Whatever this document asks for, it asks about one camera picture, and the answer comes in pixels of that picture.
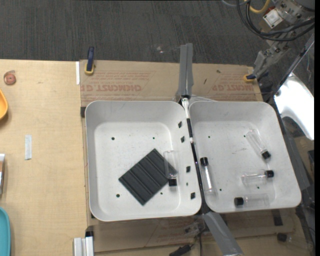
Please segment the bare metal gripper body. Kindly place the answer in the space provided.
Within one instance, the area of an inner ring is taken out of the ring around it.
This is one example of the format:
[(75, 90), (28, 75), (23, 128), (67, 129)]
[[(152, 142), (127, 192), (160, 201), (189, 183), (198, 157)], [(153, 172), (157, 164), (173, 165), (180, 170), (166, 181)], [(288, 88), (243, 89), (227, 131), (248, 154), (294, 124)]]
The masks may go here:
[(289, 41), (300, 37), (314, 23), (313, 0), (273, 0), (263, 14), (259, 28), (269, 46), (264, 54), (282, 54)]

